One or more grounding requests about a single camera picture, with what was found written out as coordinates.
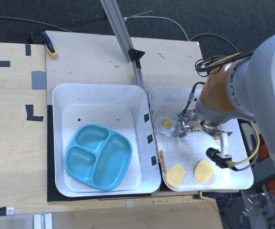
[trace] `blue plate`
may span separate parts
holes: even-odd
[[[126,137],[104,126],[81,127],[65,156],[65,168],[80,182],[100,190],[112,190],[123,180],[132,157]]]

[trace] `yellow circle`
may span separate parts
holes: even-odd
[[[171,122],[169,120],[166,120],[166,119],[162,120],[161,124],[165,129],[170,129],[171,128]]]

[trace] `white tray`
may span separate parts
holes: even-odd
[[[191,89],[157,87],[149,94],[152,120],[162,115],[177,120],[176,113],[182,111],[187,103]],[[237,120],[231,120],[221,125],[222,131],[232,131],[229,136],[229,154],[233,161],[247,158],[247,153],[240,133]],[[183,138],[168,138],[155,130],[158,151],[163,150],[166,170],[175,164],[184,167],[185,177],[178,188],[170,187],[174,191],[200,191],[200,190],[233,190],[248,189],[253,184],[253,174],[250,168],[243,171],[221,169],[215,165],[205,154],[209,147],[220,149],[220,141],[214,140],[204,132],[188,133]],[[197,182],[193,176],[194,169],[199,160],[207,160],[214,168],[213,176],[205,183]],[[245,167],[249,162],[237,166]]]
[[[85,185],[66,171],[64,158],[77,132],[86,124],[108,127],[124,135],[133,148],[128,171],[121,184],[102,191]],[[142,194],[156,191],[161,184],[148,99],[135,85],[65,83],[53,91],[55,182],[68,197]]]

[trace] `blue and yellow clip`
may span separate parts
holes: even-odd
[[[46,51],[52,56],[56,56],[57,55],[57,50],[54,48],[53,43],[51,41],[51,39],[49,38],[49,36],[46,34],[46,32],[42,32],[41,33],[41,37],[44,40],[45,44],[46,44]]]

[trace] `dark background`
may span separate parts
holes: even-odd
[[[152,10],[148,15],[175,20],[189,38],[213,33],[238,50],[257,47],[275,34],[275,0],[117,0],[124,17]],[[0,16],[41,21],[74,32],[113,34],[99,0],[0,0]],[[163,19],[129,19],[131,36],[185,40],[174,23]],[[0,42],[26,43],[30,32],[40,37],[55,28],[32,22],[0,19]],[[204,57],[229,55],[235,49],[213,36],[197,39]]]

